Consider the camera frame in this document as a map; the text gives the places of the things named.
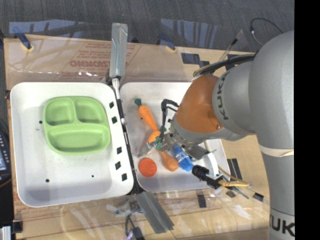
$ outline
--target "blue bottle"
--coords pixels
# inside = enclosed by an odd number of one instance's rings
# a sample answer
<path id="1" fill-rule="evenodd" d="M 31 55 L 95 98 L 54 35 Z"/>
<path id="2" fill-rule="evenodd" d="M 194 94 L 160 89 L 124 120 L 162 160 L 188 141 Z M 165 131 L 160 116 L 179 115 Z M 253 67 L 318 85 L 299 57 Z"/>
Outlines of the blue bottle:
<path id="1" fill-rule="evenodd" d="M 179 162 L 179 166 L 187 172 L 191 171 L 194 167 L 194 164 L 191 162 L 188 154 L 184 152 L 183 149 L 178 145 L 173 147 L 173 151 L 175 159 Z"/>

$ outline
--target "clear plastic sheet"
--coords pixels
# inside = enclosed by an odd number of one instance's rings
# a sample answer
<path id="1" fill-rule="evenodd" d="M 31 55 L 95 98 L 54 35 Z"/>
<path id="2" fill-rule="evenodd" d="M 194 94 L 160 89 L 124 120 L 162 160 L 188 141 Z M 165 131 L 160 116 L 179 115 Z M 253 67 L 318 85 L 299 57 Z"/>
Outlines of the clear plastic sheet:
<path id="1" fill-rule="evenodd" d="M 13 26 L 26 33 L 34 50 L 23 49 L 21 42 L 9 31 L 4 43 L 8 90 L 20 82 L 106 81 L 112 47 L 111 25 L 49 19 L 11 22 L 9 29 Z M 185 40 L 186 47 L 176 46 L 175 51 L 161 42 L 159 45 L 131 42 L 133 37 L 129 29 L 125 76 L 120 83 L 190 82 L 195 70 L 206 63 L 219 61 L 224 54 L 224 50 L 215 49 L 215 40 L 226 38 L 219 36 L 219 27 L 163 19 L 160 23 L 163 35 L 178 35 Z M 227 37 L 230 43 L 236 34 Z M 246 46 L 243 36 L 233 46 L 230 55 L 242 54 Z M 224 71 L 221 68 L 215 74 L 220 76 Z M 32 208 L 19 199 L 13 177 L 14 219 L 23 223 L 23 230 L 16 237 L 28 240 L 126 240 L 126 229 L 129 233 L 134 225 L 141 229 L 146 240 L 211 239 L 218 235 L 221 239 L 224 236 L 229 239 L 231 234 L 238 232 L 267 229 L 268 182 L 257 140 L 248 137 L 235 143 L 222 143 L 229 165 L 235 166 L 233 162 L 236 160 L 242 178 L 252 182 L 251 189 L 239 187 L 248 199 L 227 188 L 213 189 L 205 184 L 199 189 L 154 192 L 174 224 L 173 230 L 156 234 L 141 213 L 135 195 Z M 10 145 L 13 154 L 12 136 Z"/>
<path id="2" fill-rule="evenodd" d="M 7 90 L 20 82 L 106 81 L 112 43 L 111 37 L 101 32 L 103 29 L 111 32 L 111 25 L 49 19 L 10 22 L 8 28 L 10 35 L 4 39 Z M 27 50 L 19 39 L 13 38 L 14 29 L 25 33 L 32 45 L 31 50 Z M 207 23 L 161 20 L 161 36 L 169 40 L 169 37 L 175 36 L 185 40 L 186 46 L 197 48 L 162 42 L 160 35 L 159 45 L 136 43 L 131 42 L 133 39 L 128 35 L 125 76 L 120 84 L 132 81 L 191 81 L 196 69 L 219 61 L 223 55 L 221 50 L 212 50 L 215 39 L 221 38 L 218 30 L 218 25 Z M 242 51 L 245 48 L 246 40 L 242 37 L 232 49 Z"/>

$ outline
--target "metal bracket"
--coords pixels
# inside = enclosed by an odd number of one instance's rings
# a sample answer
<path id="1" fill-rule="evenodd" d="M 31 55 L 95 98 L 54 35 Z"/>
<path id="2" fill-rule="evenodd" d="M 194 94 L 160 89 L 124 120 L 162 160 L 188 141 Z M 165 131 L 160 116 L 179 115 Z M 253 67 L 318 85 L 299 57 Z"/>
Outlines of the metal bracket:
<path id="1" fill-rule="evenodd" d="M 4 226 L 0 228 L 0 239 L 11 240 L 11 226 Z"/>
<path id="2" fill-rule="evenodd" d="M 199 146 L 199 145 L 190 145 L 185 146 L 184 150 L 193 158 L 199 160 L 203 158 L 205 155 L 207 155 L 209 152 L 205 148 Z"/>
<path id="3" fill-rule="evenodd" d="M 21 233 L 24 229 L 22 220 L 14 220 L 12 222 L 12 233 Z"/>
<path id="4" fill-rule="evenodd" d="M 174 223 L 154 194 L 142 192 L 135 195 L 135 199 L 156 234 L 173 230 Z"/>

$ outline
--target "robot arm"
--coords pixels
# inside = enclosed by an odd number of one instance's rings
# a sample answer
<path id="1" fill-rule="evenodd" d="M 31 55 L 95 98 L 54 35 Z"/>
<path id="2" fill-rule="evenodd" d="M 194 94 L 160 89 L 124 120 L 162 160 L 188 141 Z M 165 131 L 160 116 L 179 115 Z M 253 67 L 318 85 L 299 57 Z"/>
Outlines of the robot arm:
<path id="1" fill-rule="evenodd" d="M 269 189 L 269 239 L 295 238 L 294 32 L 265 44 L 253 61 L 220 78 L 201 75 L 190 85 L 164 142 L 200 159 L 198 144 L 256 134 Z"/>

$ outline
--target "blue object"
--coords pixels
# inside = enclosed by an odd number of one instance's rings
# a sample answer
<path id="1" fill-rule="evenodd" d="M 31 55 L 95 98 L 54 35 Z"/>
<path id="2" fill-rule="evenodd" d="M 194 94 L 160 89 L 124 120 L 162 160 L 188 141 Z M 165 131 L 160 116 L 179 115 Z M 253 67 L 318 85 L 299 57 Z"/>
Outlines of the blue object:
<path id="1" fill-rule="evenodd" d="M 21 43 L 28 49 L 30 50 L 31 47 L 31 43 L 29 42 L 28 38 L 26 37 L 25 33 L 23 33 L 23 31 L 18 28 L 17 26 L 14 26 L 12 28 L 13 33 L 20 39 Z"/>
<path id="2" fill-rule="evenodd" d="M 190 172 L 194 167 L 190 157 L 178 145 L 173 147 L 175 159 L 179 162 L 179 166 L 187 172 Z"/>

